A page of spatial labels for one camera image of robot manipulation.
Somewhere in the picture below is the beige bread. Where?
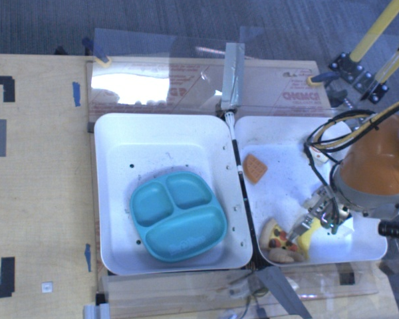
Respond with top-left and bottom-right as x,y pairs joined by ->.
268,247 -> 306,265

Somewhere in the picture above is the white packet with red print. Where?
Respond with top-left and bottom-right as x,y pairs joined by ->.
311,146 -> 330,164

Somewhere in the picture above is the white plastic tray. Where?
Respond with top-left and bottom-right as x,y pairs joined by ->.
93,112 -> 254,276
234,116 -> 388,266

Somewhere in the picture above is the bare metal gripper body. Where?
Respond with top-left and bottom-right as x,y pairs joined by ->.
302,184 -> 352,228

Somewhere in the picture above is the thin black and white rod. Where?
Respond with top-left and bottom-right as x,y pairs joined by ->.
224,110 -> 255,269

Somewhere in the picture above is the blue divided plate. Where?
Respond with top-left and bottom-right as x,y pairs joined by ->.
129,170 -> 228,263

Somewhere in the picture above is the orange waffle biscuit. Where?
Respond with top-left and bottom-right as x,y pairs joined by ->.
242,154 -> 269,185

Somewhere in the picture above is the yellow banana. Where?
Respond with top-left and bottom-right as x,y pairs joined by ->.
295,217 -> 322,259

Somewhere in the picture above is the black cylinder on white bracket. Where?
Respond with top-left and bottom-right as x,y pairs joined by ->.
378,204 -> 399,239

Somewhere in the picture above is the pizza slice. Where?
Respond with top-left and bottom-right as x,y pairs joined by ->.
259,217 -> 299,253

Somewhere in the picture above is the brown cardboard board red print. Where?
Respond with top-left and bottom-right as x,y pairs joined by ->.
86,56 -> 380,300

